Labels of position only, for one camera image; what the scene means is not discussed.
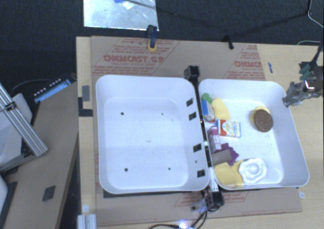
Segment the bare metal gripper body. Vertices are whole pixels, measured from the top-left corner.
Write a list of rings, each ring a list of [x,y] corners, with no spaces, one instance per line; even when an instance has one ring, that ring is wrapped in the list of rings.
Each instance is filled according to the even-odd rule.
[[[323,97],[323,67],[314,67],[306,75],[303,92],[307,93],[307,98]]]

